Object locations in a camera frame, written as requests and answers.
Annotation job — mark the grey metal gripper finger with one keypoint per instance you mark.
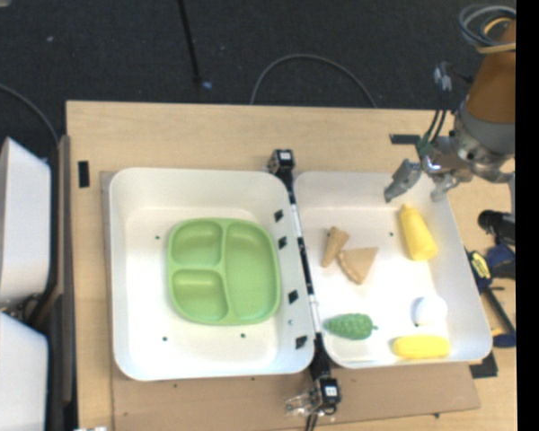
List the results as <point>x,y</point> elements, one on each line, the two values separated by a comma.
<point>402,181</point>
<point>444,187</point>

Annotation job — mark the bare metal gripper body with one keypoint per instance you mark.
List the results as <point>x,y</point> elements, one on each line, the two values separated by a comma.
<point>469,162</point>

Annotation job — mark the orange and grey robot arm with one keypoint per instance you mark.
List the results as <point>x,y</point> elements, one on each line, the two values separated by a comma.
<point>494,83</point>

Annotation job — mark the yellow squeeze bottle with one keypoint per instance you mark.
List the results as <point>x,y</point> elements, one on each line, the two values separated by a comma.
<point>417,236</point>

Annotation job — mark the tan triangular bread slice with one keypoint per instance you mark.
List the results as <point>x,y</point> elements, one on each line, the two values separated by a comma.
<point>359,263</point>

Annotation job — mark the white plastic tray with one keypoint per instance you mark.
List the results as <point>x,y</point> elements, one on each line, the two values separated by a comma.
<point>386,294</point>
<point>139,285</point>

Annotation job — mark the white egg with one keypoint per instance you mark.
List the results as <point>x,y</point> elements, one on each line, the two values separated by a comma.
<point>430,310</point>

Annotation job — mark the thin black and white rod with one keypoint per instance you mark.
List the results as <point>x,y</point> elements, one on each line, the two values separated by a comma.
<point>304,258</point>

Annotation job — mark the green grapes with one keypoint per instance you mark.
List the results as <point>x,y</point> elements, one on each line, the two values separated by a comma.
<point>350,327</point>

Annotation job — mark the yellow corn cob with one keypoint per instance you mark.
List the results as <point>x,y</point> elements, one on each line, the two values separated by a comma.
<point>421,347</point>

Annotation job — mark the green divided plate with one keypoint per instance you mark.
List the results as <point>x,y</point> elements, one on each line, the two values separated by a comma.
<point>247,276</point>

